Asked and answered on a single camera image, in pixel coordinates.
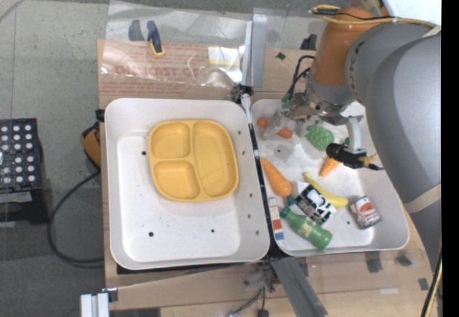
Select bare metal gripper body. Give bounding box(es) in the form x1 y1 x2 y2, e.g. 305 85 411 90
282 92 348 126

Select orange sausage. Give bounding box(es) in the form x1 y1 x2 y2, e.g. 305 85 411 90
257 117 294 140

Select green grapes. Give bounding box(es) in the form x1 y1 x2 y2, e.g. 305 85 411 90
304 124 336 153

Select thin black and white rod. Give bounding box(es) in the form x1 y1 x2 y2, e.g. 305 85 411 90
240 93 275 255

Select small orange carrot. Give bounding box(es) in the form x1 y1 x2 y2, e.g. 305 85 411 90
319 156 341 177

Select large orange carrot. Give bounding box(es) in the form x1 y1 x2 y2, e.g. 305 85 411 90
260 156 293 198

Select yellow divided plate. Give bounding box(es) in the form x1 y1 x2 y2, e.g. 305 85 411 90
148 118 240 202

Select yellow banana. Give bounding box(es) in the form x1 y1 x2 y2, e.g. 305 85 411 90
303 171 349 209

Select black and white carton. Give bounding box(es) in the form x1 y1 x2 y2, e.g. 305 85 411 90
293 181 337 227

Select white plastic tray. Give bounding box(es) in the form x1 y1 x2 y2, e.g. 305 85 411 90
103 98 271 270
250 98 410 257

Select white red and blue packet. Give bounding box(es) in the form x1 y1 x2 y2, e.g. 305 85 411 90
267 197 285 241

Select green bottle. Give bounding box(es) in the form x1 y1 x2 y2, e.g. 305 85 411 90
279 204 333 250

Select red and white can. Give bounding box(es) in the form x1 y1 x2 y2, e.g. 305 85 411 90
349 196 382 230

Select brown cardboard board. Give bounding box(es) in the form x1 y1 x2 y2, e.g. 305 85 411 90
96 38 440 311

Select black perforated crate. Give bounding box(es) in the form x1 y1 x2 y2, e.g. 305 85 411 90
0 118 44 224

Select black block with thin wires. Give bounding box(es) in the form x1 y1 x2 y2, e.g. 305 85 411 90
231 85 253 101

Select black cylinder on white bracket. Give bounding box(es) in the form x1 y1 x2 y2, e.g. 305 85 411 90
325 116 369 170

